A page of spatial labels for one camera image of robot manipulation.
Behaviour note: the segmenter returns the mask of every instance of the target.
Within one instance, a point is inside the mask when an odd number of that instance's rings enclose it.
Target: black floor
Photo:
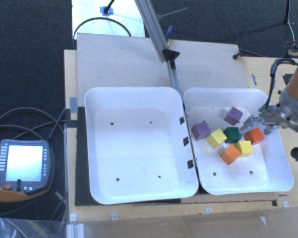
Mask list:
[[[283,43],[293,37],[283,24],[287,0],[152,0],[160,15],[189,9],[161,19],[171,38],[234,43],[268,57],[286,54]],[[64,108],[63,50],[71,49],[71,0],[0,0],[0,116],[19,107],[43,109],[57,118]],[[298,0],[291,0],[290,22],[298,41]],[[34,127],[46,122],[32,112],[17,112],[2,121]],[[49,128],[41,131],[46,137]],[[0,140],[12,137],[0,129]],[[49,193],[35,201],[0,203],[2,217],[58,219],[65,195],[62,135],[51,144],[56,156]]]

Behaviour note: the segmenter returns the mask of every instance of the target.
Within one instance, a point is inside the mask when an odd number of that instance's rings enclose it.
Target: orange block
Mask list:
[[[241,151],[238,150],[234,145],[230,145],[222,154],[221,158],[230,165],[236,158],[241,155]]]
[[[251,142],[252,145],[258,144],[264,139],[264,135],[259,128],[253,129],[244,135],[244,138]]]

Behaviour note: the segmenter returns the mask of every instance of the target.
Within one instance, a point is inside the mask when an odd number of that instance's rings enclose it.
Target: colored cube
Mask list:
[[[264,135],[259,128],[256,128],[246,133],[244,138],[249,140],[252,145],[256,145],[264,139]]]
[[[225,143],[235,144],[242,138],[239,134],[238,128],[236,127],[228,127],[225,131],[223,131],[223,133],[227,136]]]
[[[227,121],[230,125],[235,126],[237,123],[239,123],[239,120],[242,117],[242,115],[243,112],[241,110],[232,107],[226,114],[224,120]]]
[[[230,145],[222,154],[221,158],[230,165],[242,153],[234,145]]]
[[[211,131],[205,121],[194,125],[191,129],[191,132],[192,132],[195,140],[200,140],[200,139],[206,138],[211,133]]]
[[[220,144],[222,144],[225,140],[227,140],[227,137],[225,134],[220,130],[217,129],[214,131],[208,138],[207,141],[209,144],[213,147],[213,149],[217,148]]]
[[[242,153],[239,157],[248,157],[254,151],[250,141],[239,141],[235,146]]]

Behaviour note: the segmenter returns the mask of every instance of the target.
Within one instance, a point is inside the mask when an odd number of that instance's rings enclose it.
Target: wooden table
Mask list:
[[[248,84],[268,94],[270,77],[269,70],[274,58],[241,57]],[[70,97],[77,96],[77,52],[65,50],[65,94],[66,108],[70,108]],[[275,91],[271,103],[278,100],[278,90],[285,84],[282,79],[284,74],[292,74],[294,67],[281,65],[276,75]],[[71,113],[71,120],[76,120],[77,114]],[[76,163],[76,128],[67,129],[67,172],[69,193],[70,221],[89,222],[105,221],[111,219],[112,213],[118,213],[120,220],[176,217],[194,214],[205,214],[206,209],[213,213],[247,212],[257,210],[270,210],[282,208],[282,201],[287,201],[289,207],[298,207],[298,163],[290,156],[290,150],[298,147],[298,135],[290,129],[280,129],[280,136],[287,153],[288,161],[294,176],[294,186],[288,192],[281,193],[252,193],[227,196],[199,195],[182,200],[180,204],[166,205],[111,205],[111,206],[75,206],[75,163]],[[277,200],[277,206],[272,205],[272,200]]]

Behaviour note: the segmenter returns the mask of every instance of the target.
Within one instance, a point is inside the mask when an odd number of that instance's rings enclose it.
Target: yellow block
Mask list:
[[[250,141],[239,141],[235,146],[242,152],[239,157],[248,157],[254,152]]]
[[[213,149],[217,148],[220,144],[222,144],[225,140],[227,140],[227,136],[220,130],[217,129],[214,131],[208,138],[207,141],[213,147]]]

